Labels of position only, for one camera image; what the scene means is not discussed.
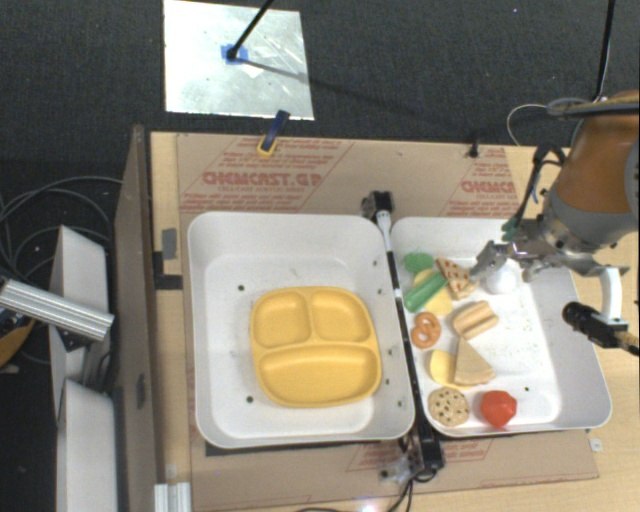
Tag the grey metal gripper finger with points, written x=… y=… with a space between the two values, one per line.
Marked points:
x=491 y=257
x=537 y=268

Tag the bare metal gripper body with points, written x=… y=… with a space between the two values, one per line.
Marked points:
x=550 y=247

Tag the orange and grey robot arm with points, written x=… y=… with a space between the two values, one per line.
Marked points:
x=595 y=165

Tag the white toy egg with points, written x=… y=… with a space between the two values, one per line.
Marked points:
x=501 y=282

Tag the toy pizza slice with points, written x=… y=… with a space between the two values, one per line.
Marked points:
x=456 y=280

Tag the tan toy hot dog bun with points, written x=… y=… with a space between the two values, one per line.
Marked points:
x=475 y=320

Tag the green rounded toy vegetable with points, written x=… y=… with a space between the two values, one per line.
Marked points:
x=419 y=261

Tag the white plastic tray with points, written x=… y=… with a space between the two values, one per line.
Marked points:
x=545 y=350
x=225 y=350

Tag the orange toy pretzel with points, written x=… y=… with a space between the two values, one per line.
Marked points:
x=425 y=331

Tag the thin black and white rod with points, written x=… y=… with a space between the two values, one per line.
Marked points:
x=400 y=310

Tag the tan toy bread wedge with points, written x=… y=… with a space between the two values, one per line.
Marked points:
x=471 y=367

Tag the yellow toy chip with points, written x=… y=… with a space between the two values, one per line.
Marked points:
x=441 y=366

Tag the red toy tomato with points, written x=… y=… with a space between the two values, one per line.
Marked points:
x=498 y=409

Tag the chocolate chip toy biscuit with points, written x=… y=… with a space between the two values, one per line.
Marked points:
x=448 y=406

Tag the yellow divided plate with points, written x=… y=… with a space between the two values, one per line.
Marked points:
x=315 y=350

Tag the brown cardboard board red print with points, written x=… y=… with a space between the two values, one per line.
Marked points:
x=310 y=170

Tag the black cylinder on white bracket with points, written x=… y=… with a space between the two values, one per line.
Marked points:
x=595 y=322

